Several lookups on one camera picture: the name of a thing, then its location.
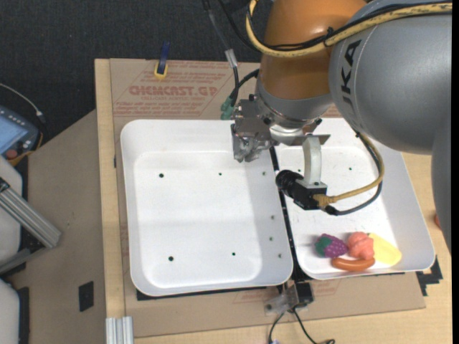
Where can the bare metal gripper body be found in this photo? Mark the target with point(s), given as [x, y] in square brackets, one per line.
[251, 122]

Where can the white plastic tray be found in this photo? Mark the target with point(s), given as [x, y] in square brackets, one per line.
[358, 206]
[201, 213]

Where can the purple grapes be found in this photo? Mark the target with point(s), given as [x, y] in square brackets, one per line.
[331, 246]

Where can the black cylinder on white bracket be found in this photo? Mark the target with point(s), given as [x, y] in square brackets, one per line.
[305, 188]

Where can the thin black rod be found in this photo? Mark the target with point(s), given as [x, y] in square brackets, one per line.
[286, 210]

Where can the pink shrimp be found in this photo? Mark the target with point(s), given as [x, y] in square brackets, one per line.
[361, 245]

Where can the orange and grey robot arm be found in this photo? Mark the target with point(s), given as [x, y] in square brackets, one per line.
[376, 66]

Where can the brown cardboard board red print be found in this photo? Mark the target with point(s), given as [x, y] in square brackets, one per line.
[172, 91]

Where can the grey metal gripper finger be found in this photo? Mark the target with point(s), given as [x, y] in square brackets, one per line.
[255, 151]
[239, 151]

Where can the yellow banana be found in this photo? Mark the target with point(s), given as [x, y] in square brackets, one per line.
[385, 251]

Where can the orange sausage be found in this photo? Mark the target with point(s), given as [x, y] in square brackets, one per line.
[353, 263]

